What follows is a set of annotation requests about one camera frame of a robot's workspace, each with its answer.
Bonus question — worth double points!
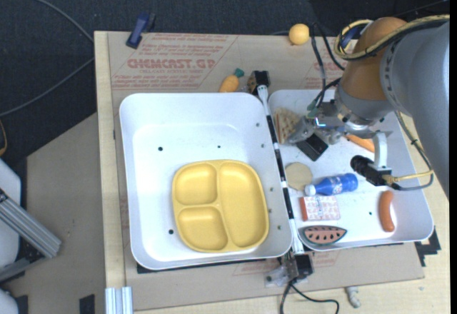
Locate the orange sausage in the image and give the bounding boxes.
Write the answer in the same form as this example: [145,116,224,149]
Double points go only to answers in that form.
[378,190,396,233]

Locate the brown cardboard board red print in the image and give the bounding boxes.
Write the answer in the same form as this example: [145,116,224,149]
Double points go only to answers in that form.
[106,31,426,311]

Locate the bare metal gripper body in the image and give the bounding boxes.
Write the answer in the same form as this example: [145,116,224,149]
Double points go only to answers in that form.
[311,101,386,141]

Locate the black rectangular block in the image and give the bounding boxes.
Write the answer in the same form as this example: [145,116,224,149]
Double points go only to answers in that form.
[296,133,329,162]

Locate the thin black and white rod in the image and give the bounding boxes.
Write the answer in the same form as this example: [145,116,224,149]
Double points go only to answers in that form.
[257,85,305,255]

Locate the blue bottle with white cap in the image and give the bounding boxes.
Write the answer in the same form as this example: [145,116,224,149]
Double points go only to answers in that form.
[303,172,359,196]

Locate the yellow divided plate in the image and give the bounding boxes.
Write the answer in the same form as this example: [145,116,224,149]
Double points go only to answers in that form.
[171,158,270,253]

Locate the orange and white packet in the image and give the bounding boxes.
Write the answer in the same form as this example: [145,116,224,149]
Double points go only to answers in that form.
[298,195,341,223]

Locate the round tan biscuit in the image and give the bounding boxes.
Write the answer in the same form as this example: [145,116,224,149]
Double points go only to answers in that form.
[284,161,313,191]

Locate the black block with thin wires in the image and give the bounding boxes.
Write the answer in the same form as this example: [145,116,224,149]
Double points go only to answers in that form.
[264,253,316,287]
[247,69,271,94]

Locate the orange carrot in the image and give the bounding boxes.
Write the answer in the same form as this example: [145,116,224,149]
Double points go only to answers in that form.
[345,133,376,153]

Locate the pizza slice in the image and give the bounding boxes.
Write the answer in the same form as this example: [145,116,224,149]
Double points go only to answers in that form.
[273,107,301,145]

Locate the black cylinder on white bracket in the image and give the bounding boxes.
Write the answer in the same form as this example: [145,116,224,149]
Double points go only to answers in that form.
[349,130,393,187]

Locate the yellow ball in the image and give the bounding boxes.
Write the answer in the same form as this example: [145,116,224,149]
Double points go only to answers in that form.
[288,23,311,46]

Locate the white plastic tray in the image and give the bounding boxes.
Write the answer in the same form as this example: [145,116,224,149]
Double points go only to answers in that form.
[267,88,436,252]
[119,92,294,270]

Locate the watermelon slice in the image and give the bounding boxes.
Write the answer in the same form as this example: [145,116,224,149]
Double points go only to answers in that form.
[302,226,348,246]

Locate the yellow-orange carrot with green top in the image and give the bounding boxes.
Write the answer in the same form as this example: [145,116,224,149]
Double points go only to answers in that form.
[219,68,246,93]

